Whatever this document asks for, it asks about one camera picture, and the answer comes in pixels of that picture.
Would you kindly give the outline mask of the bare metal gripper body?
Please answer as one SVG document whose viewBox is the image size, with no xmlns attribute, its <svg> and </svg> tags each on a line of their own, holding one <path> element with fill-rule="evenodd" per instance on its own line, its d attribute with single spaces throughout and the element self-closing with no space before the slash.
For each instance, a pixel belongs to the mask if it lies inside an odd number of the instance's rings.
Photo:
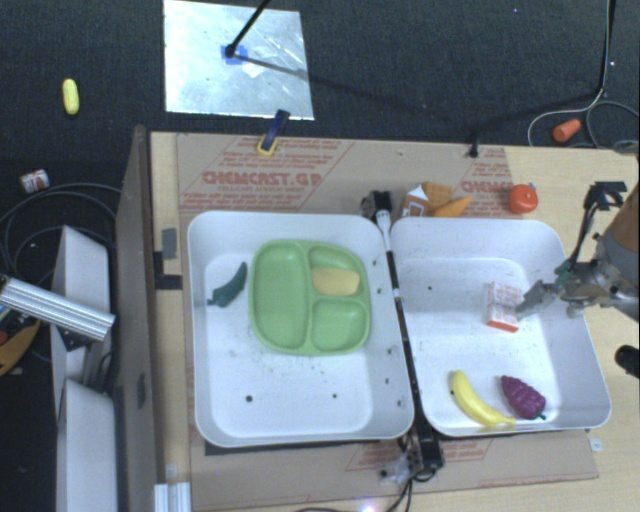
<svg viewBox="0 0 640 512">
<path fill-rule="evenodd" d="M 608 257 L 594 257 L 573 266 L 566 260 L 554 273 L 558 297 L 573 309 L 614 308 L 632 320 L 639 319 L 637 259 L 616 264 Z"/>
</svg>

